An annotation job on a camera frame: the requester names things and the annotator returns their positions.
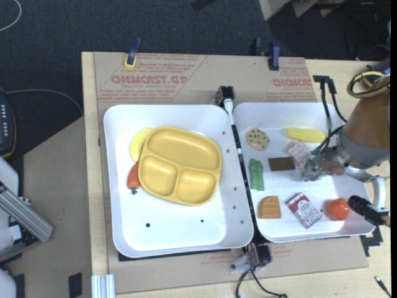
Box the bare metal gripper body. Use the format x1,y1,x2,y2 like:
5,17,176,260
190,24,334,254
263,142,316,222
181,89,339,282
318,160,372,183

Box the pink and white packet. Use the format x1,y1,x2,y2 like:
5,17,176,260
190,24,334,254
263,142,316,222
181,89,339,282
284,140,312,170

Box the brown chocolate biscuit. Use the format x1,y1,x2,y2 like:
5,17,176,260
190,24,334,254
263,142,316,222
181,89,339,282
267,156,297,172

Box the yellow corn cob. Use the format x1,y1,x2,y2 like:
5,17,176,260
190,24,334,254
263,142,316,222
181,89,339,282
285,127,326,143

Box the white plastic tray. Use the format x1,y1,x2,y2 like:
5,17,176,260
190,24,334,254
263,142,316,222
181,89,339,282
103,104,255,258
232,102,377,243

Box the red and white carton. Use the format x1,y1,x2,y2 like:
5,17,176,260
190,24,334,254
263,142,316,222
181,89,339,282
285,192,323,230

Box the orange tomato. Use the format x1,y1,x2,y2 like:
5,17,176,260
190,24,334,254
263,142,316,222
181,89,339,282
327,197,352,222

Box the orange waffle piece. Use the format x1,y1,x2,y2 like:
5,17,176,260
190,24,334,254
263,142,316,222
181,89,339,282
257,196,282,220

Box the green asparagus bundle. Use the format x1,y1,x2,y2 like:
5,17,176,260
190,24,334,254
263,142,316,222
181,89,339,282
249,158,265,191

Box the beige chip cookie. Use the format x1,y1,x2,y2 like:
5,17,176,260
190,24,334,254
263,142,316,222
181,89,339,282
246,128,270,152

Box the thin black and white rod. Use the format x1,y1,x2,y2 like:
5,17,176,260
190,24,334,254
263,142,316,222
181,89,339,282
223,99,259,245

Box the yellow divided plate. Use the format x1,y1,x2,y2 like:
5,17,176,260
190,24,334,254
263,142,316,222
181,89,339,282
137,125,223,207

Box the brown cardboard board red print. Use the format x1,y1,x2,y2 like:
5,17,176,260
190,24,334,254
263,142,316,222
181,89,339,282
92,52,370,294

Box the yellow banana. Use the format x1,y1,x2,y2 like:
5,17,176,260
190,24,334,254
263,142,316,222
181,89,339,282
129,127,154,163

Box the orange carrot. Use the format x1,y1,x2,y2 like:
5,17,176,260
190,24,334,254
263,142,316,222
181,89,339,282
127,161,141,196

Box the black cylinder on white bracket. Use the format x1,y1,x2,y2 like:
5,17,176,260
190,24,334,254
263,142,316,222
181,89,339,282
347,176,390,227

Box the black block with thin wires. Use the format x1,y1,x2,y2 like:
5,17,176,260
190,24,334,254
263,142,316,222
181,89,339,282
213,85,236,107
229,243,274,274

